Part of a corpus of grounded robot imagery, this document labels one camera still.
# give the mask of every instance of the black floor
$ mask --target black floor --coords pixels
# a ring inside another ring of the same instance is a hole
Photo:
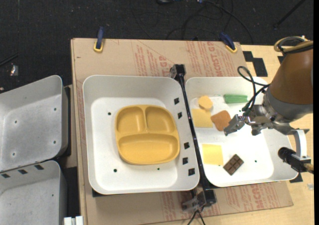
[[[70,39],[219,40],[273,45],[287,36],[313,40],[314,0],[0,0],[0,93],[57,74],[72,83]],[[5,64],[1,61],[16,56]],[[18,75],[11,76],[13,65]]]

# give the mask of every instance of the white tray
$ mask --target white tray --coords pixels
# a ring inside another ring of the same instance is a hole
[[[66,181],[55,161],[0,173],[0,225],[62,225]]]
[[[108,195],[183,191],[197,186],[197,159],[177,81],[167,77],[91,76],[83,84],[83,97],[89,181],[96,192]],[[131,105],[156,105],[171,112],[180,139],[180,153],[175,160],[132,165],[120,158],[115,116],[119,109]]]
[[[0,172],[57,157],[68,145],[68,100],[59,76],[0,95]]]
[[[258,77],[254,80],[267,84]],[[207,95],[213,101],[212,115],[227,110],[231,118],[235,114],[241,115],[241,109],[245,104],[226,104],[223,95],[247,95],[248,99],[253,95],[252,83],[242,77],[191,78],[186,82],[185,89],[190,109],[198,109],[198,98]],[[260,105],[262,98],[262,94],[258,95],[255,104]],[[248,125],[228,136],[218,131],[215,126],[213,128],[195,127],[195,132],[202,162],[202,144],[204,143],[221,145],[224,164],[234,154],[244,161],[233,175],[229,175],[223,166],[203,164],[207,179],[217,187],[291,180],[298,175],[278,156],[278,150],[281,147],[291,148],[289,138],[274,129],[264,129],[257,136],[251,134],[251,127]]]

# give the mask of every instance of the yellow divided plate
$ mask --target yellow divided plate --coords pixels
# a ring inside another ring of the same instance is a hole
[[[115,136],[121,158],[131,164],[165,163],[179,154],[175,120],[163,107],[136,105],[120,109]]]

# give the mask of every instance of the blue clamp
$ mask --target blue clamp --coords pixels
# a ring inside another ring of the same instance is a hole
[[[226,48],[232,52],[237,52],[237,47],[235,47],[235,44],[233,40],[229,37],[229,35],[225,34],[224,32],[221,32],[219,34],[219,38],[226,44]]]
[[[99,28],[99,32],[98,32],[98,39],[97,41],[94,43],[94,51],[96,52],[102,52],[103,50],[103,35],[104,35],[104,27]]]

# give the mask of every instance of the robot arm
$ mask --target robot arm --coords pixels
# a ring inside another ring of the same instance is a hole
[[[298,40],[300,43],[285,49],[282,46],[288,40]],[[236,114],[224,129],[225,135],[228,135],[247,124],[251,126],[253,135],[260,134],[265,128],[274,128],[284,135],[293,135],[296,151],[281,148],[278,155],[298,172],[311,173],[314,172],[314,168],[310,165],[310,157],[307,156],[305,136],[308,130],[294,129],[289,123],[313,113],[313,45],[313,41],[302,37],[279,40],[274,48],[282,52],[285,58],[271,84],[263,86],[258,92],[254,87],[254,96],[243,108],[243,115]],[[254,97],[259,93],[264,93],[263,103],[254,105]]]

